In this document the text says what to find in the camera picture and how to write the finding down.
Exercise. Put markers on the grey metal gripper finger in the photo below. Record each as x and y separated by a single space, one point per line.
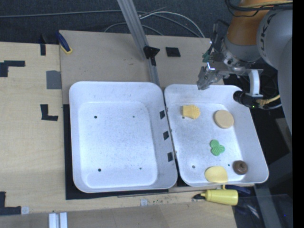
201 81
208 82

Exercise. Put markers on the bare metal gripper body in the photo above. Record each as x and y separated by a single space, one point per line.
221 71

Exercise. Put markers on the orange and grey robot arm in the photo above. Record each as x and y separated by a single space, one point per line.
247 25

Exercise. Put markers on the yellow ridged toy biscuit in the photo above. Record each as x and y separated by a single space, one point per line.
191 111

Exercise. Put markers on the beige round biscuit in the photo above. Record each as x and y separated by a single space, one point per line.
223 119

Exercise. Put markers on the white plastic tray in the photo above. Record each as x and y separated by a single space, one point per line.
116 136
202 132

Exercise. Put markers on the green ridged toy grapes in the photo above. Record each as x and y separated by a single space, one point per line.
216 148

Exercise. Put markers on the brown doughnut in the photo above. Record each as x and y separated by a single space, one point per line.
240 167

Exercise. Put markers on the yellow oval toy food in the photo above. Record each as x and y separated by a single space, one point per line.
216 174

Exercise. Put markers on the pale wood board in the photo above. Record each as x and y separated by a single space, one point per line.
107 60

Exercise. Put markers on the yellow squeeze bottle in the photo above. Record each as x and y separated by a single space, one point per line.
222 196

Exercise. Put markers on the black cylinder on white bracket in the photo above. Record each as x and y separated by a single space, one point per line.
247 98

